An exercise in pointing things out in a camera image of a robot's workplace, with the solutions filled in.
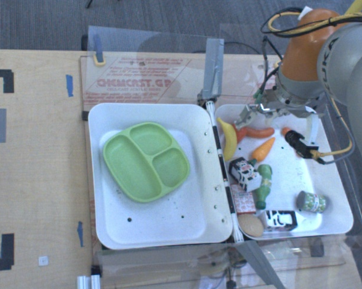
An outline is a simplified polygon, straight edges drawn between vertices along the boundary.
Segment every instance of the toy carrot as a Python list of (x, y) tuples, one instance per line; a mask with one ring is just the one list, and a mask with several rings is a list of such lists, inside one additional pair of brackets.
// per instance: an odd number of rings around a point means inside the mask
[(282, 133), (283, 136), (285, 136), (286, 133), (288, 133), (290, 130), (291, 130), (290, 128), (284, 127), (284, 128), (281, 130), (281, 133)]
[(256, 159), (257, 161), (263, 161), (269, 154), (269, 151), (272, 149), (275, 140), (276, 138), (272, 137), (257, 147), (252, 153), (252, 158)]
[(248, 128), (247, 136), (252, 138), (267, 138), (275, 133), (274, 128), (255, 129), (249, 126), (246, 126), (246, 128)]
[(233, 124), (233, 128), (236, 131), (237, 143), (239, 143), (247, 135), (248, 129), (246, 126), (241, 129), (237, 129), (236, 125), (234, 125), (234, 124)]

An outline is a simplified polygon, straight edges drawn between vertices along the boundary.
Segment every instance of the gray carpet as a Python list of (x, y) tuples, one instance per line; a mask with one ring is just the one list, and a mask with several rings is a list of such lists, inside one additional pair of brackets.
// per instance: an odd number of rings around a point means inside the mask
[[(89, 26), (223, 37), (225, 52), (261, 52), (260, 26), (286, 7), (328, 8), (343, 14), (354, 0), (0, 0), (0, 49), (81, 50)], [(295, 21), (287, 19), (291, 25)], [(287, 39), (271, 37), (283, 54)], [(271, 48), (267, 53), (274, 54)], [(362, 160), (355, 152), (339, 168), (357, 169), (343, 182), (348, 188), (355, 225), (349, 236), (362, 278)]]

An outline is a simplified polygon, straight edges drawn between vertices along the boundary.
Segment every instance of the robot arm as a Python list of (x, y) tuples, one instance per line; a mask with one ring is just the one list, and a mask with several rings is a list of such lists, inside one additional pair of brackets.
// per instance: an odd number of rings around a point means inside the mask
[[(305, 32), (331, 19), (337, 23)], [(245, 106), (236, 127), (249, 124), (259, 113), (270, 118), (286, 114), (308, 117), (313, 115), (308, 105), (326, 93), (347, 106), (352, 132), (362, 154), (362, 22), (359, 21), (362, 17), (356, 14), (345, 17), (326, 9), (304, 15), (277, 69), (275, 86), (261, 91), (262, 97), (255, 105)]]

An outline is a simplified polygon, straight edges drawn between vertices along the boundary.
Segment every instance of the blue tape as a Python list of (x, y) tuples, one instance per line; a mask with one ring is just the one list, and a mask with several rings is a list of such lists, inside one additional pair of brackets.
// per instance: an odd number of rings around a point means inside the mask
[(98, 61), (98, 63), (103, 63), (101, 38), (99, 37), (98, 34), (95, 34), (93, 39), (94, 39), (94, 47), (95, 47), (95, 50), (96, 50), (97, 61)]
[(79, 242), (81, 244), (81, 247), (83, 247), (84, 246), (84, 230), (82, 228), (82, 222), (78, 222), (77, 232), (78, 232)]
[(73, 96), (73, 77), (66, 75), (66, 89), (67, 95), (71, 98)]

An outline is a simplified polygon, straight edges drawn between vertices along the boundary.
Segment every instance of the banana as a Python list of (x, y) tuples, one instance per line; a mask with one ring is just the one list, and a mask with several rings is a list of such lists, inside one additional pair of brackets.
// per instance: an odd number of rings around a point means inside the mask
[(221, 118), (217, 118), (217, 121), (221, 124), (222, 130), (225, 136), (225, 148), (224, 148), (224, 161), (228, 161), (235, 154), (237, 149), (237, 135), (236, 130), (232, 124), (222, 121)]

